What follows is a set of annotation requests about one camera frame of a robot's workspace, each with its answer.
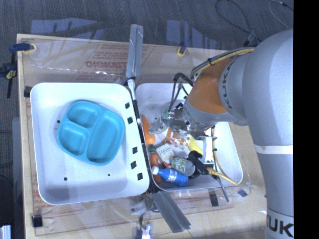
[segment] bottle cap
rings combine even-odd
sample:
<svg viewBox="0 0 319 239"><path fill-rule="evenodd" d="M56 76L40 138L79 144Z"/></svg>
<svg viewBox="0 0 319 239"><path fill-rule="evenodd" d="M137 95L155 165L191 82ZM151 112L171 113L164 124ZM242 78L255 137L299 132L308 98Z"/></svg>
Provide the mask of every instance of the bottle cap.
<svg viewBox="0 0 319 239"><path fill-rule="evenodd" d="M153 167L152 167L152 174L155 174L155 175L158 174L158 173L159 173L159 170L160 170L160 169L159 169L158 166L153 166Z"/></svg>

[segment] blue bottle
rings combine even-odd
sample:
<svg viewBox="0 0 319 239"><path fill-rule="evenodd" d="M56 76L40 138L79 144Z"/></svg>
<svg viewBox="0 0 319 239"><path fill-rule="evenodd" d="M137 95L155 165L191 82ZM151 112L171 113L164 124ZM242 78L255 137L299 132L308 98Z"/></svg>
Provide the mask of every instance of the blue bottle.
<svg viewBox="0 0 319 239"><path fill-rule="evenodd" d="M157 166L152 167L152 174L158 174L164 181L171 182L179 187L185 187L188 183L188 177L171 168L159 169Z"/></svg>

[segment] white tray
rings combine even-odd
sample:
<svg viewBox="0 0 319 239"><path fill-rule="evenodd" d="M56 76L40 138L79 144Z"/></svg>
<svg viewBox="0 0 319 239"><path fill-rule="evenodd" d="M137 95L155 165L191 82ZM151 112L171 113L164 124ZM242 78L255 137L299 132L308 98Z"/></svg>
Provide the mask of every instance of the white tray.
<svg viewBox="0 0 319 239"><path fill-rule="evenodd" d="M191 90L189 84L184 84L187 92ZM155 123L168 109L171 94L173 90L173 84L171 83L144 83L136 89L136 99L138 101L140 115L145 115L149 123L152 125ZM174 106L180 102L184 102L185 92L180 91ZM236 146L227 122L220 122L215 127L215 148L217 148L217 157L223 171L227 176L236 183L240 183L243 178L243 171L240 165ZM199 146L203 146L202 141L197 141ZM155 145L159 146L161 143L160 137L156 135ZM189 149L180 150L177 147L171 145L172 150L176 156L185 157L189 153ZM212 153L212 144L207 142L207 154ZM221 179L223 185L234 186L234 184L228 182L225 179ZM162 181L157 185L164 191L176 191L176 190L190 190L190 189L205 189L205 188L218 188L219 183L209 175L200 175L197 178L190 179L186 187L179 187L169 182Z"/></svg>
<svg viewBox="0 0 319 239"><path fill-rule="evenodd" d="M136 196L147 190L150 181L138 125L131 95L124 86L40 83L32 88L30 98L38 187L44 201L64 205ZM123 119L124 139L111 163L88 164L59 147L58 121L76 100L98 103Z"/></svg>

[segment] blue plate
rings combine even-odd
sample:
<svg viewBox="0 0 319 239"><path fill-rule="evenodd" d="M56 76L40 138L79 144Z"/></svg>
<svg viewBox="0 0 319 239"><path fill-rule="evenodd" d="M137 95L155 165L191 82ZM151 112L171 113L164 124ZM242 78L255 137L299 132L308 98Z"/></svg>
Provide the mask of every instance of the blue plate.
<svg viewBox="0 0 319 239"><path fill-rule="evenodd" d="M64 152L94 165L116 156L125 133L121 117L90 101L76 101L61 120L57 140Z"/></svg>

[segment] gray floor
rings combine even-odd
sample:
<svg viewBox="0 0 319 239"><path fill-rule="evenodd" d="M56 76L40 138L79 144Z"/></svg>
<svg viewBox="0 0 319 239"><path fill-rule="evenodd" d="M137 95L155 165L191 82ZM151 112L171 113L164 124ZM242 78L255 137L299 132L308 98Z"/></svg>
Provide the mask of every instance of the gray floor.
<svg viewBox="0 0 319 239"><path fill-rule="evenodd" d="M144 27L144 43L234 49L252 31L262 41L293 28L293 8L294 0L0 0L0 62L10 62L17 33L128 41L132 23ZM10 163L17 78L9 99L7 85L0 78L0 226L12 224L17 201Z"/></svg>

